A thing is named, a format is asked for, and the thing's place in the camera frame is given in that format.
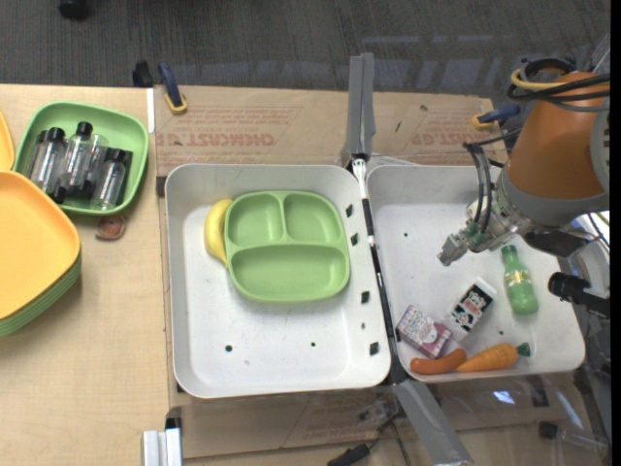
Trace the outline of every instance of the green tray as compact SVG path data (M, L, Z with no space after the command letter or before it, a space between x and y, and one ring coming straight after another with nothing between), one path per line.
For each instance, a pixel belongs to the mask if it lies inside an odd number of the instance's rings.
M67 197L59 207L63 211L81 215L107 216L118 213L134 199L147 166L148 133L143 124L132 116L81 102L62 101L46 104L31 118L21 137L14 170L24 174L35 139L43 130L52 127L62 128L68 139L76 131L78 123L83 120L93 125L93 133L106 137L109 147L132 152L131 164L125 175L123 201L116 207L102 211L91 209L87 199Z
M242 195L227 210L224 243L233 283L251 300L320 300L349 280L341 217L316 193Z

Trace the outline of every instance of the green bottle cap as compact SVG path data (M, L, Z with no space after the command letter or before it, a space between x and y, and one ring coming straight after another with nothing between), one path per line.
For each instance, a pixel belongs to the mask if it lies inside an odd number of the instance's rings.
M509 255L511 253L517 253L517 248L515 245L505 245L502 249L503 256Z

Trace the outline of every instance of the white tray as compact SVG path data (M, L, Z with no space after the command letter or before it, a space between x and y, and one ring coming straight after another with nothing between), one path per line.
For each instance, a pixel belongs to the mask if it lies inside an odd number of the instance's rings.
M356 246L348 240L351 274L339 294L294 304L247 300L206 252L203 226L212 204L261 190L320 193L339 210L346 236L358 234ZM358 184L346 170L188 164L169 175L165 191L173 363L185 391L239 397L372 387L385 379L390 353L375 269Z
M573 306L547 290L550 276L560 269L556 257L528 247L520 237L512 240L531 272L539 299L539 311L528 318L511 313L500 250L468 252L448 267L437 259L446 237L464 226L466 206L476 199L473 168L379 166L370 172L367 186L394 324L410 304L441 321L475 278L481 277L498 295L461 347L473 355L500 342L528 342L533 352L505 370L426 376L409 369L411 359L422 354L402 341L397 344L399 358L412 377L428 383L452 382L564 372L582 363L584 340ZM449 340L444 353L457 347Z

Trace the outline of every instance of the stack of yellow plates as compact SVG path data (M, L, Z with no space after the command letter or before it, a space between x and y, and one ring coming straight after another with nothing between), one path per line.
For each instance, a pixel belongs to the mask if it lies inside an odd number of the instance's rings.
M81 242L62 210L9 171L13 148L0 116L0 335L34 319L78 279Z

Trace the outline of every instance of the toy carrot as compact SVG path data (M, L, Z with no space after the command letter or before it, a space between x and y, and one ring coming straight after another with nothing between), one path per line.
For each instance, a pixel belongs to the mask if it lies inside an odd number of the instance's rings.
M505 369L517 360L518 355L527 357L531 355L531 348L528 343L518 347L508 343L497 344L467 359L466 362L457 366L457 371L466 373L470 371Z

